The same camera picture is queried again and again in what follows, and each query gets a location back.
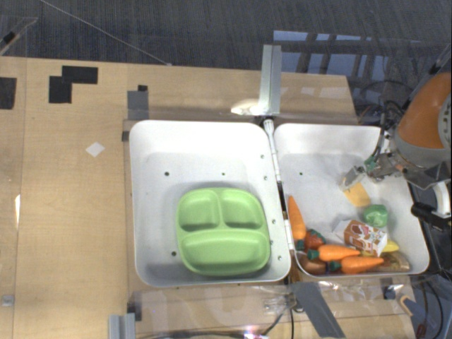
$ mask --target green plate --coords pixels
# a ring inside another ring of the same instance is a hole
[[[185,266],[198,274],[253,273],[270,258],[262,205],[241,189],[197,189],[177,206],[177,241]]]

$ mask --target wooden table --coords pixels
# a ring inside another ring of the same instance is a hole
[[[98,83],[73,84],[72,104],[49,104],[49,77],[60,76],[63,65],[98,67]],[[126,312],[133,275],[121,141],[127,91],[148,86],[151,117],[236,120],[231,107],[257,99],[260,72],[0,57],[0,76],[18,79],[16,106],[0,110],[0,295],[16,298],[13,307],[0,307],[0,337],[106,338],[109,315]],[[282,112],[304,121],[356,124],[345,77],[284,73],[281,85]],[[105,149],[93,157],[86,148],[96,142]],[[20,219],[13,204],[18,194]],[[169,329],[188,328],[187,318],[171,314],[180,293],[143,290],[155,305],[165,298]],[[252,287],[231,290],[217,304],[246,312],[244,298],[259,301],[256,293]],[[359,304],[332,294],[325,296],[350,338],[414,338],[395,301],[380,295]],[[206,311],[214,294],[200,299],[195,289],[184,295],[191,314],[204,315],[206,328],[218,326]],[[305,314],[295,319],[296,338],[316,338]],[[271,321],[265,317],[260,324]],[[272,331],[275,338],[287,337],[287,322],[284,316]],[[142,321],[137,330],[155,325]]]

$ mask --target white tray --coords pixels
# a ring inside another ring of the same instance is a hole
[[[283,214],[267,135],[261,128],[249,123],[141,121],[133,126],[129,140],[135,264],[143,282],[158,287],[253,283],[277,281],[288,274]],[[259,199],[272,242],[263,269],[214,278],[192,273],[182,263],[177,204],[186,192],[205,187],[244,189]]]
[[[339,220],[362,219],[364,209],[354,207],[339,189],[339,184],[353,165],[362,165],[371,155],[379,131],[376,127],[320,124],[283,124],[275,131],[286,198],[294,196],[306,226],[319,231],[331,242],[340,243],[332,233]],[[388,209],[388,227],[383,230],[389,232],[410,262],[411,270],[405,274],[425,271],[429,265],[429,252],[419,220],[411,214],[412,198],[406,181],[386,177],[375,184],[365,177],[362,183],[371,202],[384,204]],[[355,277],[382,275],[388,274],[366,273]],[[325,275],[323,278],[338,276]]]

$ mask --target dark floor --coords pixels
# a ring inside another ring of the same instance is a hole
[[[451,41],[451,0],[45,1],[185,66],[260,69],[262,45],[275,30]],[[30,57],[156,62],[38,0],[0,0],[0,15],[38,17]]]

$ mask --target orange carrot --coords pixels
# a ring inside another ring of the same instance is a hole
[[[341,264],[341,271],[345,274],[358,274],[363,273],[370,268],[374,268],[375,266],[381,265],[384,260],[380,257],[370,257],[370,256],[360,256],[353,257],[349,256],[344,258]]]
[[[342,260],[347,256],[358,256],[360,252],[340,245],[322,245],[317,250],[308,250],[309,260],[319,258],[322,261]]]
[[[303,240],[306,237],[306,225],[303,221],[302,213],[292,196],[289,196],[289,221],[292,228],[294,240]]]

